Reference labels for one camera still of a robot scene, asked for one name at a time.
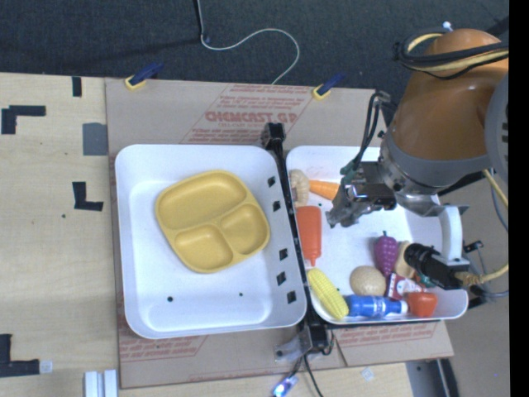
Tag orange bell pepper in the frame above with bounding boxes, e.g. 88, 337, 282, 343
407, 290, 439, 318

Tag orange carrot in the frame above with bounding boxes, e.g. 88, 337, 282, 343
308, 179, 341, 202

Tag beige toy food piece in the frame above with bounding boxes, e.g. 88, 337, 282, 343
393, 240, 417, 280

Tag brown cardboard board, red print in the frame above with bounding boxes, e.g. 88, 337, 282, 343
104, 76, 455, 390

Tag yellow divided plate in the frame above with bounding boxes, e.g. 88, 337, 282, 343
155, 169, 272, 275

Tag cream toy garlic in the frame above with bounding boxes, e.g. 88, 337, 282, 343
288, 168, 311, 207

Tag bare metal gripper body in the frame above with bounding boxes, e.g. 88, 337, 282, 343
338, 161, 448, 219

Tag orange squeeze bottle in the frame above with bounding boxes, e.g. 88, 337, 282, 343
295, 204, 323, 268

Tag blue and white bottle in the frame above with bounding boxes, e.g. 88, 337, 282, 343
343, 294, 410, 319

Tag thin black rod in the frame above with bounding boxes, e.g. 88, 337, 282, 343
270, 138, 317, 330

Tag red and white packet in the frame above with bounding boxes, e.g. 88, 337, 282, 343
384, 272, 427, 302

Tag yellow corn cob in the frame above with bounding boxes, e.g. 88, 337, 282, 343
307, 267, 350, 321

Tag black cylinder on white bracket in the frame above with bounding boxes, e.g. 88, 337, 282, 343
403, 204, 472, 292

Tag black block with thin wires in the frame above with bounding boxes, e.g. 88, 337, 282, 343
260, 122, 287, 151
303, 319, 332, 354

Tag beige potato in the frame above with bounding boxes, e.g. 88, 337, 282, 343
349, 265, 388, 298

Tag white plastic tray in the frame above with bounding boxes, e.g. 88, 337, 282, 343
285, 145, 470, 326
114, 143, 308, 341

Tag purple grapes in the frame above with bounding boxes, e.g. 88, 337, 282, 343
374, 230, 399, 279

